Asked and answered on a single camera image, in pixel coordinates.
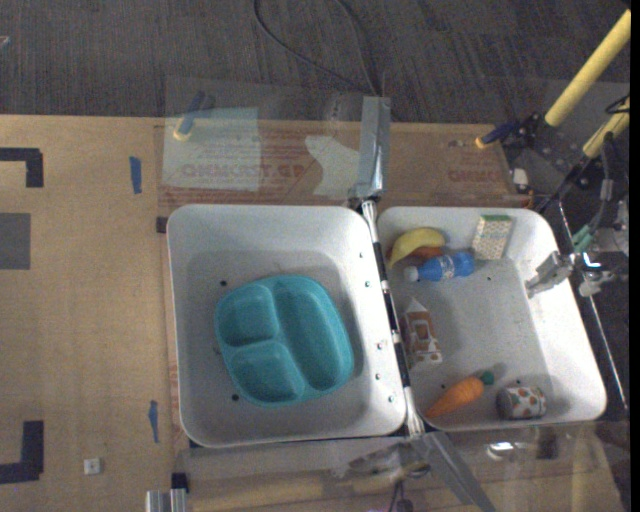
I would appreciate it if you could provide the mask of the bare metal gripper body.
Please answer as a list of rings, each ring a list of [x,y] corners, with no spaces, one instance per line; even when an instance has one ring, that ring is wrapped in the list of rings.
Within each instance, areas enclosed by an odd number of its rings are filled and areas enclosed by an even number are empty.
[[[625,279],[629,264],[628,200],[602,202],[593,218],[573,235],[573,248],[585,281]]]

